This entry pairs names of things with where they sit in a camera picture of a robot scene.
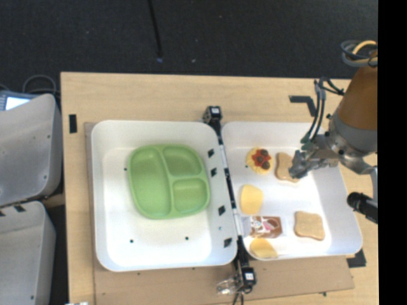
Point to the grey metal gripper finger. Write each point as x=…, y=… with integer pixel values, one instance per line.
x=300, y=157
x=295, y=171

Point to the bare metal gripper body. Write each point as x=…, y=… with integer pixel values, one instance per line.
x=324, y=158

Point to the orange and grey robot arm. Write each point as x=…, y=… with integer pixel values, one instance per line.
x=359, y=103

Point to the beige toy bread slice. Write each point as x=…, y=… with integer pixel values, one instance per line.
x=309, y=226
x=281, y=167

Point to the white plastic tray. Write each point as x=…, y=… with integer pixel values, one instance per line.
x=159, y=243
x=286, y=199

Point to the yellow toy pizza with toppings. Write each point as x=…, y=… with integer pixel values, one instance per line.
x=254, y=165

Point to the yellow toy cheese slice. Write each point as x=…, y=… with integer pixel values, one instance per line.
x=251, y=199
x=262, y=249

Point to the brown and white packet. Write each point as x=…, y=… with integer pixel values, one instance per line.
x=270, y=227

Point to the thin black and white rod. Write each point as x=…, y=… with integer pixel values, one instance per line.
x=229, y=183

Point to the green divided plate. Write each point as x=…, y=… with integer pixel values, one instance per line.
x=152, y=183

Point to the black cylinder on white bracket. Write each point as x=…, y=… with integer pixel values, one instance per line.
x=364, y=203

